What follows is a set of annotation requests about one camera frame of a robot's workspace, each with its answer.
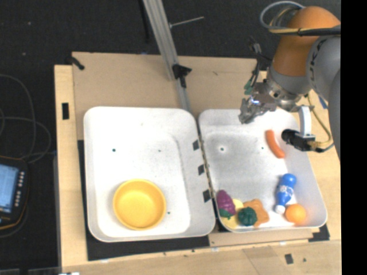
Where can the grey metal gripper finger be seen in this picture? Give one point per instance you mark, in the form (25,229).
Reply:
(256,114)
(244,112)

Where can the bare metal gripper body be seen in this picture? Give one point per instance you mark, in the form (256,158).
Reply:
(268,97)

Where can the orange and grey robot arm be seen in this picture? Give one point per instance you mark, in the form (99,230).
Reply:
(298,53)

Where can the orange sausage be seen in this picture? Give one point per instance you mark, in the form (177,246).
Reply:
(274,144)

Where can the white plastic tray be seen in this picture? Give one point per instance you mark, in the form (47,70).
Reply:
(243,168)
(137,142)

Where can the blue and white bottle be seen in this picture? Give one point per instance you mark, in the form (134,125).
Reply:
(284,192)

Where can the purple grapes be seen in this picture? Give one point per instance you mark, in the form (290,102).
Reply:
(225,202)

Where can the orange biscuit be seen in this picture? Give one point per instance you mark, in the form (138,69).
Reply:
(260,211)

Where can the green broccoli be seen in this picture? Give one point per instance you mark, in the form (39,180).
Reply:
(247,216)

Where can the orange fruit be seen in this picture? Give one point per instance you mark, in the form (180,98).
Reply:
(295,214)

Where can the yellow lemon slice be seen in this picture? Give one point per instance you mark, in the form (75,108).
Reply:
(231,223)

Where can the pale wooden board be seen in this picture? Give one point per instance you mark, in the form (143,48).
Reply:
(129,82)

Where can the yellow bowl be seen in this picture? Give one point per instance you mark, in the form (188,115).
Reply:
(139,204)

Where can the black cylinder on white bracket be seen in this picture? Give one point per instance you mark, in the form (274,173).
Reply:
(299,139)

